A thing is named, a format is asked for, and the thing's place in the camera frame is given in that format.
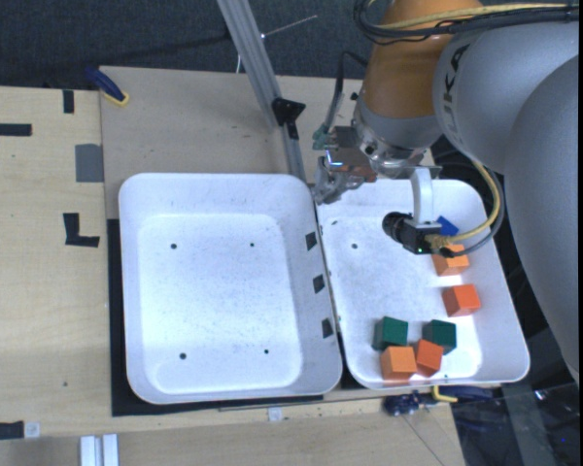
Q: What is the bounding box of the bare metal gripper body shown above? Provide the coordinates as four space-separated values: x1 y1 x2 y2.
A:
321 122 428 186

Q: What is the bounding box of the blue cube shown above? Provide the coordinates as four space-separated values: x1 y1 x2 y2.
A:
435 215 461 238

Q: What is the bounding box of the white plastic tray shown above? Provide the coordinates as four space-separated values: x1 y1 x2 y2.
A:
118 172 344 406
315 177 532 392

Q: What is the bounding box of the orange cube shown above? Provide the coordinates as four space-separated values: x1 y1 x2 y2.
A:
379 345 419 383
430 244 470 278
413 338 446 379
440 283 483 318

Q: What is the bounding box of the green cube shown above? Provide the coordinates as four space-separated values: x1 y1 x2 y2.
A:
370 316 410 352
421 318 459 356

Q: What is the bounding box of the black cylinder on white bracket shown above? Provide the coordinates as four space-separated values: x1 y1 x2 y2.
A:
381 166 444 257

